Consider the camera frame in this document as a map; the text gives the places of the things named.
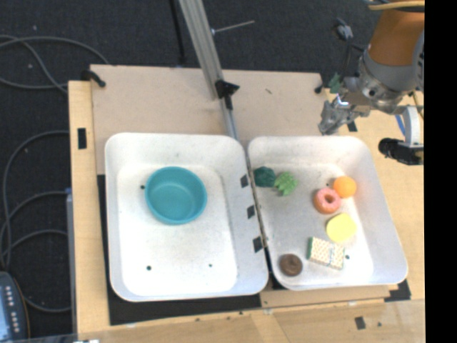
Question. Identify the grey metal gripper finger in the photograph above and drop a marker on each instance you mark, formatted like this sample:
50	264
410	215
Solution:
325	120
339	120

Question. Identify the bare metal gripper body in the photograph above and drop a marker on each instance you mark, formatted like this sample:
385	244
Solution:
378	96

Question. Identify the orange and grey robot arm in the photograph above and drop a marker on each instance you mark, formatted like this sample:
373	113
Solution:
392	41

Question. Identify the orange toy fruit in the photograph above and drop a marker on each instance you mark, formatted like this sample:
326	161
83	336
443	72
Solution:
345	187

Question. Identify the light green toy lettuce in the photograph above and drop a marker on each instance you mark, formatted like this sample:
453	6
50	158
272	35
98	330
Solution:
286	184

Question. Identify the dark green broccoli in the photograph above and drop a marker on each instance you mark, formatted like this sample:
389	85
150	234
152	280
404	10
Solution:
264	177

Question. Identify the pink doughnut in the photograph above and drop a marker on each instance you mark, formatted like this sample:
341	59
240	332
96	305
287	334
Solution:
321	206

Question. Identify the yellow round toy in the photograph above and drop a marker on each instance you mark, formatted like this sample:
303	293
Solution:
341	228

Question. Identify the thin black and white rod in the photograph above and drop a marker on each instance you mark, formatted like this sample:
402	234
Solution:
257	206

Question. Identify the white plastic tray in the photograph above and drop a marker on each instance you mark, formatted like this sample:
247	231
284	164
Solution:
303	227
178	256

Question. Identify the cream and green wafer biscuit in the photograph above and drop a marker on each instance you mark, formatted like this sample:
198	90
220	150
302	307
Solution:
325	253

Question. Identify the brown chocolate doughnut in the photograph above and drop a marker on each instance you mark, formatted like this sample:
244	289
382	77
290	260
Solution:
291	265

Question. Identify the teal bowl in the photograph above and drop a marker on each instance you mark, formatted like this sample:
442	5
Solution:
175	196

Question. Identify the pale brown flat board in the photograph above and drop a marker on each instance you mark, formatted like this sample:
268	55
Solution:
150	98

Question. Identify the black cylinder on white bracket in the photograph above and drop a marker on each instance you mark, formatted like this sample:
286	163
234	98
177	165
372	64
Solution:
403	150

